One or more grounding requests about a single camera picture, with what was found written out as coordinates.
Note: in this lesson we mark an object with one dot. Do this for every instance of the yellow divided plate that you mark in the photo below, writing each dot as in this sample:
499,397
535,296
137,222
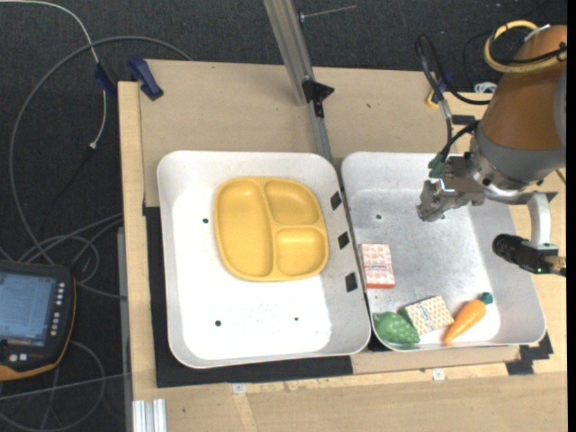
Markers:
245,232

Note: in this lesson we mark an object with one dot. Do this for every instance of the orange patterned small carton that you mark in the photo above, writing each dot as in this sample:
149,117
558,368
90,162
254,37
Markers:
428,315

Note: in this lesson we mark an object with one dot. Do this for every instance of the black cylinder on white bracket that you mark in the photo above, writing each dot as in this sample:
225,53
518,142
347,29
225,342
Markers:
517,250

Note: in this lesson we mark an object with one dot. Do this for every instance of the pale brown flat board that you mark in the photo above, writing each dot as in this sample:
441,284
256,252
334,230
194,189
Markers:
225,115

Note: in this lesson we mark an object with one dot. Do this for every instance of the orange carrot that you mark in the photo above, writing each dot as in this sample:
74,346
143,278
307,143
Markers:
465,320

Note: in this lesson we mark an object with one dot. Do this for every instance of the white plastic tray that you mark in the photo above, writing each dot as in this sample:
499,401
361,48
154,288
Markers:
252,322
432,263

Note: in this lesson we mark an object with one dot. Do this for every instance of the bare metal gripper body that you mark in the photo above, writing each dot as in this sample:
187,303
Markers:
463,180

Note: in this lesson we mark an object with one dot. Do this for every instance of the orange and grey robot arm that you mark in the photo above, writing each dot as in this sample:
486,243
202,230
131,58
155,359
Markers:
522,106

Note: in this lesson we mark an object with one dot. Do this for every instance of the green grapes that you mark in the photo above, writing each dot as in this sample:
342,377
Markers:
396,329

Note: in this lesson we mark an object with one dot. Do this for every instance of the red patterned small carton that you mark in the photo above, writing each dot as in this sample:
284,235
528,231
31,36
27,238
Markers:
377,266

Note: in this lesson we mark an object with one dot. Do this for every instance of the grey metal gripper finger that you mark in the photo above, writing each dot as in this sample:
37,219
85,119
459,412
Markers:
426,200
442,207

